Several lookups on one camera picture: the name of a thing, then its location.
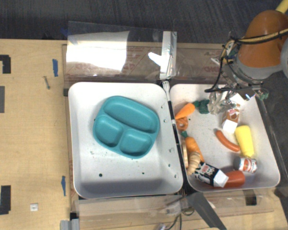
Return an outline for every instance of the wooden table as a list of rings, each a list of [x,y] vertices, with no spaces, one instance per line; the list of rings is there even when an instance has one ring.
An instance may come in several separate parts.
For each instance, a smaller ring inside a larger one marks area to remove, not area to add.
[[[11,186],[11,210],[0,215],[0,230],[60,229],[71,209],[70,173],[63,97],[62,46],[66,41],[0,39],[0,55],[12,60],[2,73],[5,111],[0,113],[0,187]],[[53,62],[58,61],[58,76]],[[47,89],[43,76],[47,77]],[[66,179],[66,196],[61,185]],[[288,229],[279,199],[270,192],[273,212],[223,217],[228,229]],[[38,203],[38,211],[30,204]],[[121,228],[154,229],[156,226]],[[203,220],[183,229],[204,229]]]

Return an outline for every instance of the screw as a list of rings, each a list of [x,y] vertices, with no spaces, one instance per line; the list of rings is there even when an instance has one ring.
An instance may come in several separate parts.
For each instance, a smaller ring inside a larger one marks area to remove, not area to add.
[[[46,83],[47,89],[50,90],[50,86],[49,86],[49,83],[48,83],[48,81],[47,81],[47,77],[44,76],[43,78],[44,78],[44,80],[45,80],[45,83]]]

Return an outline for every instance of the orange carrot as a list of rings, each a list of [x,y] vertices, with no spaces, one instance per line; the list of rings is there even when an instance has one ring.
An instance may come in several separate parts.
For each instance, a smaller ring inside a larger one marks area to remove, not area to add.
[[[188,103],[183,108],[181,108],[181,110],[175,115],[175,119],[186,117],[192,114],[194,111],[195,111],[194,103]]]
[[[198,152],[200,154],[201,161],[205,162],[204,157],[202,155],[202,152],[201,152],[200,148],[198,147],[195,139],[193,137],[188,136],[186,131],[182,131],[181,135],[183,137],[185,137],[187,151],[189,153],[195,152],[195,151]]]

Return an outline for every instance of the yellow pole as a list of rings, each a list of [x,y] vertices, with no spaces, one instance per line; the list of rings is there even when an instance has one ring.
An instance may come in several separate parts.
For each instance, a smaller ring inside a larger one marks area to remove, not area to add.
[[[288,0],[282,0],[276,10],[282,13],[286,13],[286,11],[288,10]]]

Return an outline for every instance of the teal plate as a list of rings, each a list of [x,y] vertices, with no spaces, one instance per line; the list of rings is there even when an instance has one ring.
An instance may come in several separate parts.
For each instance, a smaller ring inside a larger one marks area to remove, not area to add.
[[[125,157],[139,159],[152,148],[160,128],[150,108],[123,96],[112,96],[101,106],[93,125],[95,140]]]

